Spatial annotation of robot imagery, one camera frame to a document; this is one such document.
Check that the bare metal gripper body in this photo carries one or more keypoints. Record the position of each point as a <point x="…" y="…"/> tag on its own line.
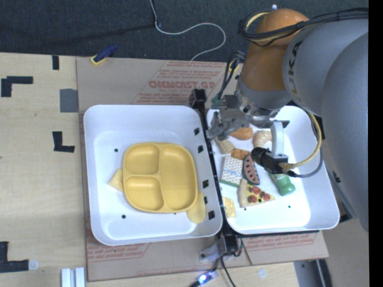
<point x="235" y="106"/>

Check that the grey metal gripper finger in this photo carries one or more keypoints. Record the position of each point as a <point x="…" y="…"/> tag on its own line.
<point x="230" y="128"/>
<point x="214" y="125"/>

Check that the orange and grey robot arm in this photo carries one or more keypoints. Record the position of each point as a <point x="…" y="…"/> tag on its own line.
<point x="338" y="79"/>

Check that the orange bread roll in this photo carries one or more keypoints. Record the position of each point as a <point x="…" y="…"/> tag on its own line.
<point x="243" y="134"/>

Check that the beige twisted bread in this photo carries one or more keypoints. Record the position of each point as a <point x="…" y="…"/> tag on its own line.
<point x="226" y="146"/>

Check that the brown bread piece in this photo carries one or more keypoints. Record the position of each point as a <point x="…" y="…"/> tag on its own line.
<point x="239" y="153"/>

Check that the beige croissant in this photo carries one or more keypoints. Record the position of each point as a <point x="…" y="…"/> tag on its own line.
<point x="261" y="138"/>

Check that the green and white carton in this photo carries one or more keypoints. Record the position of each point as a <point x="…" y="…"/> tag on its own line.
<point x="231" y="172"/>

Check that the watermelon slice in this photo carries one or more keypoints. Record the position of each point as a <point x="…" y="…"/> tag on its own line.
<point x="250" y="169"/>

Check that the thin black rod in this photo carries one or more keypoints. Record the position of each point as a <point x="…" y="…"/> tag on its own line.
<point x="216" y="184"/>

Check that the yellow divided plate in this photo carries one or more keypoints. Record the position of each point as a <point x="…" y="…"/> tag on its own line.
<point x="167" y="175"/>

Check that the pizza slice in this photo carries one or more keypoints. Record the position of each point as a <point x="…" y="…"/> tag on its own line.
<point x="252" y="195"/>

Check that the green bottle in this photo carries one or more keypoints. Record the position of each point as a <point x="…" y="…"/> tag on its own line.
<point x="284" y="184"/>

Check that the yellow cheese slice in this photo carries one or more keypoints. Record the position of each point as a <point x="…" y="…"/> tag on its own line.
<point x="229" y="207"/>
<point x="116" y="180"/>

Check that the pale yellow oval toy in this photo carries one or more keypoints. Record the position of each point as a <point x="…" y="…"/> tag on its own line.
<point x="198" y="214"/>

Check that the white plastic tray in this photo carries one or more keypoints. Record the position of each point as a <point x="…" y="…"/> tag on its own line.
<point x="299" y="202"/>
<point x="110" y="172"/>

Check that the brown cardboard board red print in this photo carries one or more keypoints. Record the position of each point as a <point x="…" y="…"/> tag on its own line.
<point x="119" y="82"/>

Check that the black cylinder on white bracket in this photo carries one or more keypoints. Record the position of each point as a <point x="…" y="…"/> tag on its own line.
<point x="269" y="159"/>

